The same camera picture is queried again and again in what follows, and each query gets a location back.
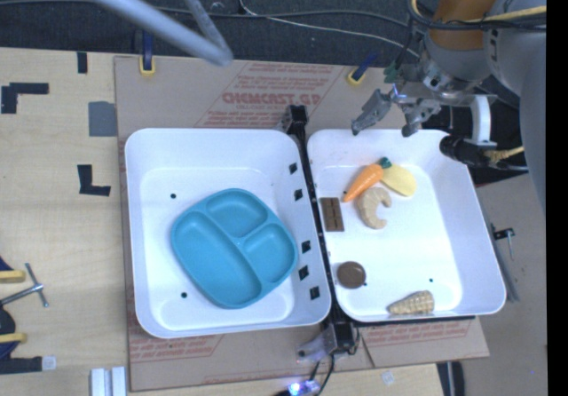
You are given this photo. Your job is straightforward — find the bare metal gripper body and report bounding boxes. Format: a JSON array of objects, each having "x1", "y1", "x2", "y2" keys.
[{"x1": 388, "y1": 59, "x2": 483, "y2": 116}]

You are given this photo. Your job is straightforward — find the yellow lemon slice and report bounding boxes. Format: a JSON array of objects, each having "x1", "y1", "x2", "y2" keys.
[{"x1": 380, "y1": 162, "x2": 418, "y2": 198}]

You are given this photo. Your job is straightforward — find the orange carrot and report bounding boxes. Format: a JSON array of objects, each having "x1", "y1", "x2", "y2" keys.
[{"x1": 342, "y1": 157, "x2": 393, "y2": 203}]

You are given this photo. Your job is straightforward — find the beige croissant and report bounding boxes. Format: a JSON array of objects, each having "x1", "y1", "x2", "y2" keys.
[{"x1": 356, "y1": 186, "x2": 393, "y2": 231}]

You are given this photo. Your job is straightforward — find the brown chocolate bar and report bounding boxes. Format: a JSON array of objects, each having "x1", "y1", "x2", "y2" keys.
[{"x1": 319, "y1": 196, "x2": 346, "y2": 234}]

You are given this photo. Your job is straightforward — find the thin black rod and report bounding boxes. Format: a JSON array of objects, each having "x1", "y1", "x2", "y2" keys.
[{"x1": 296, "y1": 130, "x2": 345, "y2": 329}]

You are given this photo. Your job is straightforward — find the white plastic tray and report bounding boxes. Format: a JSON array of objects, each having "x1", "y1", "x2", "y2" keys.
[
  {"x1": 123, "y1": 127, "x2": 333, "y2": 339},
  {"x1": 306, "y1": 128, "x2": 508, "y2": 323}
]

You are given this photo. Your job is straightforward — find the brown round biscuit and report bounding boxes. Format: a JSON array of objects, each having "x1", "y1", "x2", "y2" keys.
[{"x1": 335, "y1": 260, "x2": 367, "y2": 289}]

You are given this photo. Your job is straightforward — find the beige corn cob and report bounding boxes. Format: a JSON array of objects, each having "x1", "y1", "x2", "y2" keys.
[{"x1": 387, "y1": 289, "x2": 436, "y2": 316}]

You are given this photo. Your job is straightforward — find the brown cardboard board red print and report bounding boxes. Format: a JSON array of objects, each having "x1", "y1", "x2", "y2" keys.
[{"x1": 113, "y1": 55, "x2": 491, "y2": 392}]

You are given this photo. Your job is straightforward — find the blue divided plate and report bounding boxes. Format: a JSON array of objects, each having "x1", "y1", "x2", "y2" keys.
[{"x1": 170, "y1": 187, "x2": 298, "y2": 310}]

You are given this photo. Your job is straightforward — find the black cylinder on white bracket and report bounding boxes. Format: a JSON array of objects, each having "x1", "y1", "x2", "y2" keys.
[{"x1": 438, "y1": 94, "x2": 509, "y2": 170}]

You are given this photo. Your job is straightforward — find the black block with thin wires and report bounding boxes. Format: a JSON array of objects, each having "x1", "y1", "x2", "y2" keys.
[
  {"x1": 280, "y1": 104, "x2": 309, "y2": 136},
  {"x1": 296, "y1": 321, "x2": 360, "y2": 362}
]

